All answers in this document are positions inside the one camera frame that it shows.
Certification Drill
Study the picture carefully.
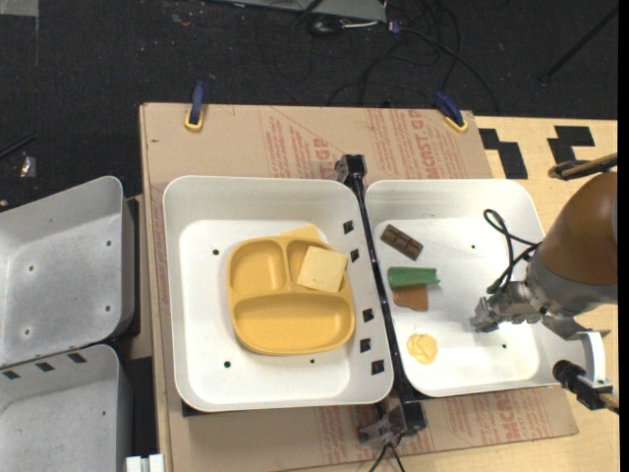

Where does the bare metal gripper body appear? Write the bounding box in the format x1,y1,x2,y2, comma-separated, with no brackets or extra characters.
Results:
483,280,547,325

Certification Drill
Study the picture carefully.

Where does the white plastic tray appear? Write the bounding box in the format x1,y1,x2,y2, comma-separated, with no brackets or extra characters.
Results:
0,343,135,472
0,175,138,369
364,178,582,399
161,174,396,414

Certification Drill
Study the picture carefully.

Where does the yellow toy blob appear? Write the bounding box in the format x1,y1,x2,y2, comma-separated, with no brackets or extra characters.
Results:
405,332,439,366

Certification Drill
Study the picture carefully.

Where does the brown flat toy piece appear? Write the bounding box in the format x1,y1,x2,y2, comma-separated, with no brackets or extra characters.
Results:
391,285,430,313

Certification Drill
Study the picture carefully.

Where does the green lettuce piece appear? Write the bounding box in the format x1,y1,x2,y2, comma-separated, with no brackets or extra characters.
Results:
386,265,442,291

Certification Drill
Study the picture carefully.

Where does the brown chocolate bar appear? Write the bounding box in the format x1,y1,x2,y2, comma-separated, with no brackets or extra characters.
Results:
379,223,425,262

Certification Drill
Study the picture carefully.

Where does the thin black rod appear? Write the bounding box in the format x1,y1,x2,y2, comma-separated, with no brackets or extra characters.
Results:
349,174,417,412

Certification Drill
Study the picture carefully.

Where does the pale yellow cheese slice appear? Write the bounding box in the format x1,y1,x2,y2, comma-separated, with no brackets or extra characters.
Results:
296,245,350,294

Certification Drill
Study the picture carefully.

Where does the yellow divided plate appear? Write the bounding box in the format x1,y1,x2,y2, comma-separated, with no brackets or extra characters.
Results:
225,236,357,357

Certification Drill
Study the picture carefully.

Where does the brown cardboard board red print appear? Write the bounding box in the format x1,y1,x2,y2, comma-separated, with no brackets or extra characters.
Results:
139,102,580,472

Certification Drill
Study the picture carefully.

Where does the black computer mouse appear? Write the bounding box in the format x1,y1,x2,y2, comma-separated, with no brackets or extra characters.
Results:
308,16,344,38

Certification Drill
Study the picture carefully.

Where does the black cylinder on white bracket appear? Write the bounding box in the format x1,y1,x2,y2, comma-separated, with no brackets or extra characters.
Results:
551,329,616,411

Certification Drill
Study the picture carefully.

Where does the black block with thin wires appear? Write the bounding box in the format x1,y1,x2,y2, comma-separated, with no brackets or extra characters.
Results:
357,399,428,445
334,153,368,183

